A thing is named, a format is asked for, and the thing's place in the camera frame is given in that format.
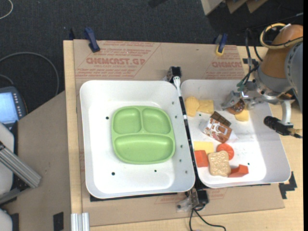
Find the blue clamp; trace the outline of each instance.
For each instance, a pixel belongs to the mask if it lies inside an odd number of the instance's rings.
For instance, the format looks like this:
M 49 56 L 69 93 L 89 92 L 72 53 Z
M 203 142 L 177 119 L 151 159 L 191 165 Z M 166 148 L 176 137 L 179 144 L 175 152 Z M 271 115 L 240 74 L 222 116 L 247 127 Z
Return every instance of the blue clamp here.
M 217 44 L 216 47 L 216 55 L 217 56 L 222 56 L 225 50 L 225 45 L 227 43 L 227 37 L 228 34 L 224 33 L 223 35 L 218 35 L 215 39 L 214 39 L 214 44 Z
M 96 42 L 93 30 L 90 27 L 86 27 L 84 33 L 85 33 L 86 39 L 90 41 L 89 47 L 92 50 L 92 52 L 95 53 L 95 52 L 100 51 L 101 48 L 98 46 Z

